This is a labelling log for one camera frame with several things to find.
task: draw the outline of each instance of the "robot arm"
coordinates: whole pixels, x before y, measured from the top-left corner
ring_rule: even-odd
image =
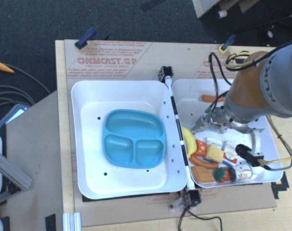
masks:
[[[224,105],[215,108],[212,114],[201,116],[192,128],[193,133],[216,126],[221,133],[233,128],[251,134],[252,138],[259,138],[259,130],[250,128],[250,122],[261,116],[292,117],[292,43],[270,52],[250,54],[244,64],[226,64],[226,68],[238,73],[226,94]],[[267,168],[259,140],[252,141],[252,149],[238,145],[238,154],[253,167]]]
[[[247,61],[267,52],[252,54]],[[292,44],[272,53],[256,66],[239,71],[226,96],[224,114],[240,124],[261,116],[292,116]]]

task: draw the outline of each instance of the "toy sausage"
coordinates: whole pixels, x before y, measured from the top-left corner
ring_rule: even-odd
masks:
[[[191,156],[189,158],[189,161],[196,166],[202,166],[206,169],[217,169],[218,168],[218,163],[206,162],[206,161],[201,160],[200,158],[198,158],[196,156]]]
[[[221,97],[218,99],[218,102],[223,102],[224,101],[224,97]],[[202,101],[206,102],[206,103],[212,103],[215,100],[215,96],[210,96],[210,95],[202,95]]]

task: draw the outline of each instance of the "yellow banana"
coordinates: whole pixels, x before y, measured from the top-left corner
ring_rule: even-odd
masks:
[[[185,140],[186,153],[187,153],[188,158],[190,158],[190,156],[194,152],[196,152],[198,146],[196,144],[193,134],[191,133],[189,129],[185,127],[181,127],[181,130],[182,130],[184,140]]]

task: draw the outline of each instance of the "blue plastic plate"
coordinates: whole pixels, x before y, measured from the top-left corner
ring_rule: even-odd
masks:
[[[118,109],[110,112],[103,126],[103,151],[115,165],[153,168],[165,154],[165,128],[154,114]]]

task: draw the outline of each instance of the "electrical wire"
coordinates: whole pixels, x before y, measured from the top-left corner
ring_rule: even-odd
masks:
[[[4,106],[4,105],[8,105],[8,104],[12,104],[11,102],[3,102],[3,103],[0,103],[0,106]]]
[[[33,76],[31,76],[30,74],[25,72],[24,70],[22,70],[22,69],[20,69],[18,67],[15,67],[15,66],[13,66],[11,64],[5,64],[5,65],[7,65],[8,67],[10,67],[10,68],[12,68],[12,69],[14,69],[16,71],[21,72],[22,74],[26,75],[27,77],[31,78],[32,80],[37,82],[40,86],[42,86],[48,94],[51,94],[51,92],[47,89],[47,87],[45,85],[43,85],[39,80],[37,80],[36,78],[34,78]]]
[[[272,160],[272,161],[266,161],[263,159],[259,159],[258,162],[260,163],[260,165],[262,167],[264,167],[267,170],[271,170],[271,171],[278,171],[278,170],[286,170],[292,167],[292,148],[288,145],[288,143],[284,140],[283,136],[279,133],[279,131],[277,130],[271,116],[267,115],[266,119],[268,120],[271,128],[273,129],[273,131],[275,132],[276,136],[278,139],[280,139],[280,141],[282,142],[283,146],[285,147],[285,149],[287,150],[287,152],[289,153],[290,157],[287,158],[282,158],[282,159],[277,159],[277,160]],[[272,164],[272,163],[278,163],[278,162],[285,162],[285,161],[291,161],[290,165],[287,167],[283,167],[283,168],[271,168],[268,166],[268,164]]]
[[[0,100],[6,100],[6,101],[9,101],[11,103],[15,103],[12,99],[9,99],[9,98],[3,98],[3,97],[1,97]]]
[[[201,217],[198,217],[198,216],[194,215],[189,209],[190,209],[190,207],[187,206],[187,207],[184,208],[184,210],[182,211],[182,213],[181,213],[181,215],[180,215],[180,218],[179,218],[179,222],[178,222],[178,231],[182,231],[182,230],[181,230],[181,223],[182,223],[182,220],[183,220],[183,218],[184,218],[186,212],[188,212],[189,214],[191,214],[191,215],[194,216],[195,218],[200,219],[200,220],[204,220],[204,221],[212,220],[212,219],[215,219],[215,218],[219,219],[219,221],[220,221],[220,230],[223,231],[222,220],[221,220],[220,217],[201,218]]]
[[[31,102],[32,105],[35,104],[35,101],[31,98],[31,96],[29,94],[27,94],[25,91],[17,88],[17,87],[12,87],[12,86],[7,86],[7,85],[0,85],[0,89],[13,89],[13,90],[16,90],[16,91],[19,91],[20,93],[24,94],[25,96],[28,97],[29,101]]]
[[[252,66],[256,66],[257,63],[261,62],[262,60],[268,58],[269,56],[271,56],[273,53],[275,53],[276,51],[286,47],[286,46],[289,46],[292,44],[292,41],[290,42],[287,42],[287,43],[284,43],[278,47],[276,47],[275,49],[269,51],[268,53],[266,53],[265,55],[263,55],[262,57],[260,58],[257,58],[257,59],[253,59],[252,61],[247,61],[247,62],[244,62],[242,64],[235,64],[235,65],[228,65],[229,62],[231,60],[234,60],[235,58],[239,57],[239,56],[250,56],[251,53],[247,53],[247,52],[240,52],[240,53],[235,53],[235,54],[231,54],[227,57],[226,61],[223,62],[223,65],[227,68],[227,70],[229,71],[241,71],[241,70],[244,70],[244,69],[247,69],[249,67],[252,67]]]
[[[31,105],[34,105],[34,103],[26,95],[24,95],[22,93],[19,93],[17,91],[3,91],[3,92],[0,92],[0,95],[6,95],[6,94],[13,94],[13,95],[21,96],[24,99],[26,99]]]
[[[214,53],[214,52],[211,52],[208,56],[208,61],[209,61],[209,65],[210,65],[210,71],[211,71],[211,74],[212,74],[212,78],[213,78],[213,82],[214,82],[214,85],[215,85],[215,94],[216,94],[216,97],[215,97],[215,100],[213,101],[213,103],[209,106],[208,109],[206,109],[206,113],[208,113],[209,115],[214,112],[214,110],[216,109],[216,106],[217,106],[217,103],[218,103],[218,100],[219,98],[223,97],[223,96],[226,96],[227,94],[227,91],[224,92],[224,93],[221,93],[219,95],[219,87],[218,87],[218,82],[217,82],[217,79],[216,79],[216,76],[215,76],[215,72],[213,70],[213,64],[212,64],[212,56],[214,56],[217,60],[217,63],[218,63],[218,66],[219,66],[219,69],[220,69],[220,72],[221,72],[221,75],[223,77],[223,79],[225,80],[225,82],[228,84],[228,85],[232,85],[232,83],[230,83],[228,81],[228,79],[225,77],[224,75],[224,72],[223,72],[223,69],[222,69],[222,66],[221,66],[221,63],[220,63],[220,60],[218,58],[218,56]]]

